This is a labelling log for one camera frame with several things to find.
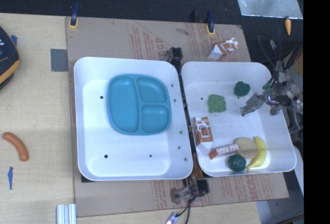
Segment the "blue plate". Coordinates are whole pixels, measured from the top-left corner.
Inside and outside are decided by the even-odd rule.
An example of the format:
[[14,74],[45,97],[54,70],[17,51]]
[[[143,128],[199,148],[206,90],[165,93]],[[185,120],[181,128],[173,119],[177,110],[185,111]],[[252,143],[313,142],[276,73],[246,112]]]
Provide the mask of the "blue plate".
[[123,134],[158,134],[171,123],[168,91],[159,79],[150,76],[113,77],[108,85],[107,108],[111,124]]

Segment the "sausage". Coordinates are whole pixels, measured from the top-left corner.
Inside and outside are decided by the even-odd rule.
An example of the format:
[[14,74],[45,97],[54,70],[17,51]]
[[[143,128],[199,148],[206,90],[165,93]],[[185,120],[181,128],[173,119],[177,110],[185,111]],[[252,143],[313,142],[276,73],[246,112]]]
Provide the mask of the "sausage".
[[17,151],[19,152],[20,160],[22,162],[25,162],[29,159],[29,155],[25,145],[15,134],[11,132],[5,132],[4,139],[16,147]]

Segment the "yellow clamp pad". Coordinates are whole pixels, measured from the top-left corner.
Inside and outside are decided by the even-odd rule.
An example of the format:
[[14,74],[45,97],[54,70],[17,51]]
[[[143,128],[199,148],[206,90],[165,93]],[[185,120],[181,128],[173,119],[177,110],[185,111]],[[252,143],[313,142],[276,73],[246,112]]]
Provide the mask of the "yellow clamp pad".
[[206,31],[209,36],[214,36],[216,34],[215,28],[213,29],[213,32],[210,32],[210,30],[208,29],[208,25],[206,25]]
[[77,21],[76,21],[76,24],[75,25],[71,25],[71,19],[72,17],[69,18],[69,27],[72,28],[72,29],[76,29],[78,27],[78,21],[79,21],[79,18],[77,18]]

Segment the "cardboard sheet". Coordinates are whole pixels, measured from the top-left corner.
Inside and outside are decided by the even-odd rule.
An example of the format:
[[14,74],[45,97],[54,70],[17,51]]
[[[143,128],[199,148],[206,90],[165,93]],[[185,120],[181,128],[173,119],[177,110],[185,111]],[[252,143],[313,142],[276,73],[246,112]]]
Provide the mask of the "cardboard sheet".
[[[76,29],[66,19],[69,88],[74,161],[75,203],[78,217],[183,208],[170,198],[182,180],[90,182],[81,177],[77,162],[73,66],[82,57],[162,60],[171,47],[181,47],[189,61],[250,62],[243,31],[237,25],[215,25],[209,36],[205,24],[79,18]],[[208,58],[215,44],[235,38],[239,49],[219,60]],[[192,206],[287,198],[282,173],[208,178],[210,193]]]

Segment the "light wood surface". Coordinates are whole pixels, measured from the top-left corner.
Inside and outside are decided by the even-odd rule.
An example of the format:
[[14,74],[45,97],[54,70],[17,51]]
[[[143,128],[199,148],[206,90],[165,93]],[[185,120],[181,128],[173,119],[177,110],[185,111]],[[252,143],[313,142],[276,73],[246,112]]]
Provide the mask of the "light wood surface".
[[[65,17],[0,13],[0,26],[18,37],[22,63],[0,90],[0,223],[56,223],[56,205],[74,203],[67,72],[51,71],[51,49],[66,49]],[[2,138],[26,145],[22,162]],[[13,167],[12,189],[8,171]],[[78,218],[77,223],[163,224],[173,210]],[[185,223],[184,214],[177,224]],[[189,224],[260,223],[255,202],[192,208]]]

